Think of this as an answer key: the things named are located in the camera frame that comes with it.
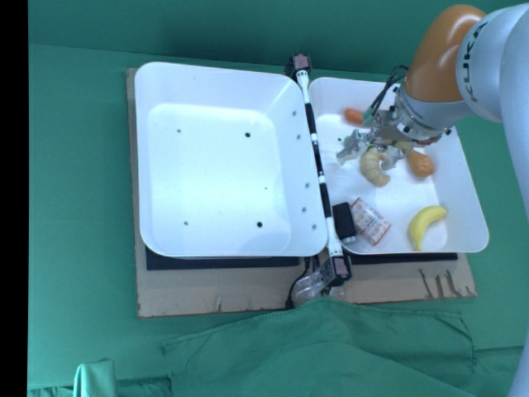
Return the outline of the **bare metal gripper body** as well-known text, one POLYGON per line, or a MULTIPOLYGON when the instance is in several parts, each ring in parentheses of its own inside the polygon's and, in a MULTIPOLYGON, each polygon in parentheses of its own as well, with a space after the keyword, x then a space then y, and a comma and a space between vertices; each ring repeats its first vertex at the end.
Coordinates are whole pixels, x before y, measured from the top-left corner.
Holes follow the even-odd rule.
POLYGON ((425 123, 407 94, 396 94, 389 109, 380 109, 379 106, 380 101, 374 103, 370 113, 369 137, 374 144, 429 146, 439 141, 439 129, 425 123))

